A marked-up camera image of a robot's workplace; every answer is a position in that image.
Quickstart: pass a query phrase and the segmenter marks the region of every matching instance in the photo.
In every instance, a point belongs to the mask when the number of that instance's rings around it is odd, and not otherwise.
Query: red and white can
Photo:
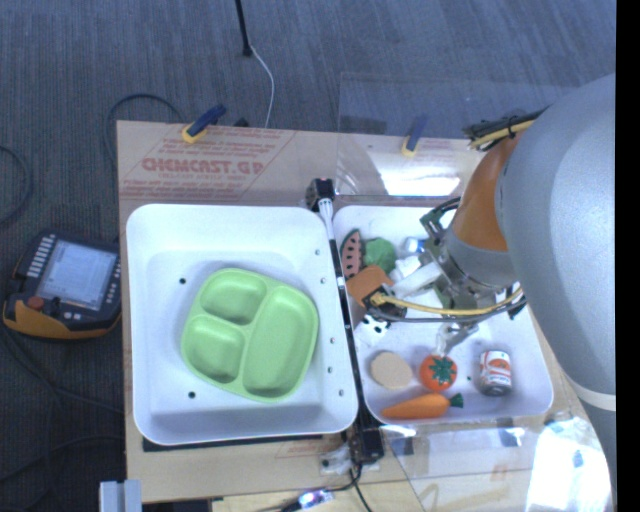
[[[511,359],[503,350],[487,350],[480,354],[480,392],[503,396],[511,392]]]

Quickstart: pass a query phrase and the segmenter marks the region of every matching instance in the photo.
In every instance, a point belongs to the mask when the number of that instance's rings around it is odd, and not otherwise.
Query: green plate
[[[211,384],[276,402],[302,383],[318,323],[315,304],[300,290],[256,272],[226,268],[198,291],[182,333],[182,357]]]

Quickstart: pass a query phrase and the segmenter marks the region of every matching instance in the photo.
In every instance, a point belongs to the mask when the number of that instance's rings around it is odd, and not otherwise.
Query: transparent plastic sheet
[[[336,204],[435,206],[458,196],[483,157],[469,148],[463,127],[541,110],[571,90],[344,74]],[[407,157],[402,144],[421,114],[428,120]],[[597,435],[546,341],[540,343],[553,383],[553,403],[543,414],[382,427],[387,453],[424,510],[613,510]]]
[[[490,81],[343,73],[336,191],[352,202],[418,201],[464,190],[482,153],[462,129],[541,110],[570,88]],[[412,156],[402,153],[419,116]]]

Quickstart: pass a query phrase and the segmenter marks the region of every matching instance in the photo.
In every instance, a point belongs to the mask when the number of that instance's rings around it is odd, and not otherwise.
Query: white plastic tray
[[[179,445],[342,431],[357,397],[321,219],[303,208],[152,204],[127,221],[133,413],[152,442]],[[298,390],[265,404],[192,373],[180,355],[189,308],[216,270],[260,272],[298,288],[320,318]]]
[[[406,237],[427,237],[420,224],[420,217],[428,211],[428,208],[415,207],[346,206],[334,217],[338,247],[353,229],[359,229],[363,242],[376,237],[385,238],[394,244],[399,258],[406,257],[408,253],[402,252]],[[353,300],[350,301],[350,310],[355,330],[365,312]],[[409,312],[411,316],[419,314],[413,314],[411,310]],[[439,323],[394,322],[386,334],[372,346],[367,343],[358,344],[365,401],[372,414],[382,423],[389,423],[381,415],[382,409],[428,391],[416,376],[422,360],[435,348],[439,327]],[[510,394],[502,397],[486,396],[477,387],[480,354],[493,347],[507,350],[511,358],[513,388]],[[371,361],[384,350],[396,352],[410,364],[414,378],[407,388],[390,391],[371,378]],[[514,320],[510,320],[507,314],[500,314],[481,322],[478,331],[455,346],[449,355],[458,365],[458,377],[444,394],[451,396],[460,392],[464,407],[451,407],[440,418],[413,420],[405,424],[477,422],[501,417],[529,416],[541,414],[551,406],[553,387],[528,308],[521,311]]]

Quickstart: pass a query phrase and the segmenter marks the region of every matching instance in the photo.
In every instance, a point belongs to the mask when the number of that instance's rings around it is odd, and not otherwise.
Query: red tomato
[[[444,391],[453,386],[458,365],[449,356],[428,355],[420,365],[420,380],[432,391]]]

